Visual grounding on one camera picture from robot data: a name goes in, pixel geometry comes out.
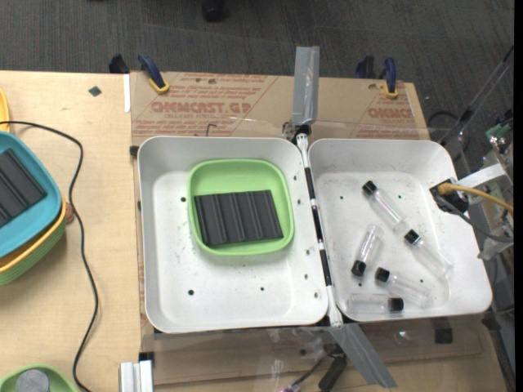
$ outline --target blue tray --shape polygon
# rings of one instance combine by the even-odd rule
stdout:
[[[58,186],[40,160],[18,137],[0,131],[0,154],[8,149],[12,150],[47,195],[0,227],[0,257],[27,243],[48,227],[58,216],[61,206]]]

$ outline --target chair wheel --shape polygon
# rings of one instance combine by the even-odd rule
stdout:
[[[208,22],[216,22],[223,17],[223,1],[205,0],[202,3],[203,17]]]

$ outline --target gray tape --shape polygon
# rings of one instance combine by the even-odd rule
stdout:
[[[297,47],[294,65],[294,100],[291,123],[311,125],[318,117],[320,47]]]
[[[329,330],[346,356],[354,363],[365,381],[383,388],[395,388],[396,382],[357,323],[346,323]]]

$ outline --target green plastic container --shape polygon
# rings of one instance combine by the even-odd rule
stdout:
[[[79,392],[74,383],[60,371],[53,366],[42,363],[25,366],[0,379],[0,392],[16,392],[16,381],[18,381],[20,375],[32,369],[40,370],[47,375],[51,392]]]
[[[188,182],[189,219],[198,245],[206,252],[223,256],[251,256],[277,252],[293,239],[294,221],[291,200],[284,175],[273,164],[258,159],[218,159],[200,163],[190,173]],[[194,196],[254,190],[270,190],[283,237],[249,243],[209,247],[203,243]]]

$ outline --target wooden table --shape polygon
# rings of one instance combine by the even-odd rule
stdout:
[[[329,80],[324,81],[326,94],[340,84],[338,79]],[[339,80],[354,91],[361,86],[357,80]],[[280,82],[290,91],[291,81]],[[73,196],[85,225],[85,252],[100,294],[100,313],[79,360],[78,377],[92,391],[117,391],[119,364],[137,361],[142,337],[134,160],[129,155],[132,126],[131,114],[124,112],[123,78],[115,74],[3,71],[0,87],[6,93],[12,120],[55,127],[83,144],[83,168]],[[89,91],[93,87],[101,94],[94,96]],[[421,109],[412,85],[409,91],[419,116]],[[14,125],[11,132],[34,151],[67,194],[78,161],[76,145],[36,128]],[[74,356],[92,311],[93,295],[81,257],[78,222],[74,221],[44,259],[0,287],[0,377],[28,364],[47,363],[72,379]],[[459,337],[461,342],[454,342],[454,348],[461,343],[463,347],[451,359],[441,357],[452,354],[425,353],[424,359],[412,361],[401,358],[395,346],[378,342],[385,345],[383,359],[398,390],[503,390],[503,376],[488,331],[478,318],[462,322],[459,329],[468,334]],[[380,329],[373,330],[374,338],[379,339]],[[421,355],[432,349],[418,344],[417,350],[416,355]],[[184,354],[187,368],[197,367],[205,373],[225,363],[220,355],[196,351]],[[256,367],[263,358],[253,356],[252,365]],[[163,377],[172,374],[165,361],[158,361],[157,370]],[[323,365],[302,390],[317,390],[315,385],[325,370]],[[157,389],[277,390],[301,374],[178,383]],[[338,386],[340,390],[382,390],[365,385],[353,367],[345,371]]]

